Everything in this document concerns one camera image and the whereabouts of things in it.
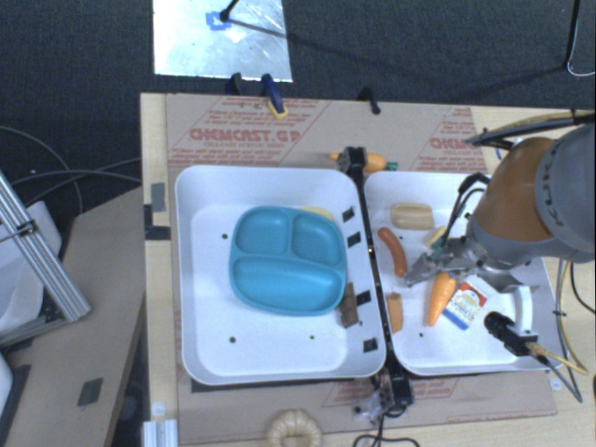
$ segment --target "orange object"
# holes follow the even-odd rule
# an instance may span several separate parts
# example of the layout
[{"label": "orange object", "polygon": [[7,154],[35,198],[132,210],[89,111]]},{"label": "orange object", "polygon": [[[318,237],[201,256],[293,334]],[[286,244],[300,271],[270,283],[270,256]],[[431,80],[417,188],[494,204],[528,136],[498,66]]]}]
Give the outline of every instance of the orange object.
[{"label": "orange object", "polygon": [[[340,156],[340,153],[330,153],[329,158],[332,160],[337,160]],[[387,161],[383,156],[376,153],[367,153],[366,155],[366,166],[364,166],[365,172],[378,172],[379,170],[384,170],[387,166]]]},{"label": "orange object", "polygon": [[430,293],[430,303],[428,304],[428,326],[435,325],[445,306],[454,296],[456,288],[457,281],[449,277],[448,273],[441,272],[437,275]]},{"label": "orange object", "polygon": [[386,297],[386,301],[391,332],[395,334],[403,328],[403,305],[401,302],[401,295],[399,293],[390,293]]},{"label": "orange object", "polygon": [[406,254],[403,251],[400,241],[387,227],[381,227],[377,234],[391,252],[394,273],[398,278],[402,278],[408,271],[408,262],[406,261]]}]

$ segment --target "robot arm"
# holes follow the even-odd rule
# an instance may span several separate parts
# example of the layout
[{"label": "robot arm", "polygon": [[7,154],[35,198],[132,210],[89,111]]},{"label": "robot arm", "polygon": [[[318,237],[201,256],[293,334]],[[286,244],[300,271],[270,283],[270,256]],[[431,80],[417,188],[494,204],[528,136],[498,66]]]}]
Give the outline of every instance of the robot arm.
[{"label": "robot arm", "polygon": [[503,291],[516,283],[511,268],[543,256],[594,259],[593,123],[557,141],[530,138],[512,147],[469,217],[466,236],[424,253],[406,283],[451,271],[475,273]]}]

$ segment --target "blue tape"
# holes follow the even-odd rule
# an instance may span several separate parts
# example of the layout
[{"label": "blue tape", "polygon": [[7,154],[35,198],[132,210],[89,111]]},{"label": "blue tape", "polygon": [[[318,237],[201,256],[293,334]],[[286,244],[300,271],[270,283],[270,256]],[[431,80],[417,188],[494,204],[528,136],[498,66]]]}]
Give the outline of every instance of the blue tape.
[{"label": "blue tape", "polygon": [[209,25],[209,27],[214,32],[220,32],[222,30],[227,30],[228,28],[232,28],[232,23],[227,21],[224,23],[220,20],[220,12],[219,11],[210,11],[205,14],[205,21]]}]

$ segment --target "cardboard sheet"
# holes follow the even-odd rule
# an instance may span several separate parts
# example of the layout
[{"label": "cardboard sheet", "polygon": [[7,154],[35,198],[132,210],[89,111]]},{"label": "cardboard sheet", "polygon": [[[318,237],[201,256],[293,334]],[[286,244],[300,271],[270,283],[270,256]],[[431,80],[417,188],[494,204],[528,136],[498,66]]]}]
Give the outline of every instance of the cardboard sheet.
[{"label": "cardboard sheet", "polygon": [[[266,99],[169,95],[166,99],[171,226],[174,182],[194,164],[332,168],[329,153],[365,146],[400,170],[486,170],[480,149],[462,143],[476,134],[468,107],[286,100],[290,115],[276,120]],[[260,439],[280,411],[305,409],[324,432],[370,428],[352,404],[370,396],[368,379],[284,386],[210,388],[193,382],[181,358],[176,230],[172,230],[179,442],[181,445]],[[415,404],[389,427],[473,422],[556,413],[543,372],[497,373],[413,381]]]}]

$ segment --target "gray carpet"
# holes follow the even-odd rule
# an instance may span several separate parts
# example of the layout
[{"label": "gray carpet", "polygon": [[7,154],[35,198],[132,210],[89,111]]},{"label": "gray carpet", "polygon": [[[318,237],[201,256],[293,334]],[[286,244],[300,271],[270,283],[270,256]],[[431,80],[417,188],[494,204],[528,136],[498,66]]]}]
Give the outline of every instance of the gray carpet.
[{"label": "gray carpet", "polygon": [[[380,101],[593,108],[594,78],[562,68],[573,1],[283,0],[294,83],[281,89],[354,99],[370,86]],[[595,7],[583,0],[578,71],[594,66]],[[71,167],[139,155],[142,91],[224,91],[221,80],[153,75],[152,0],[0,0],[0,14],[0,124],[48,142]],[[58,169],[2,132],[0,156],[9,180]],[[131,184],[82,187],[91,208]],[[67,187],[47,198],[61,226],[76,214],[74,195]]]}]

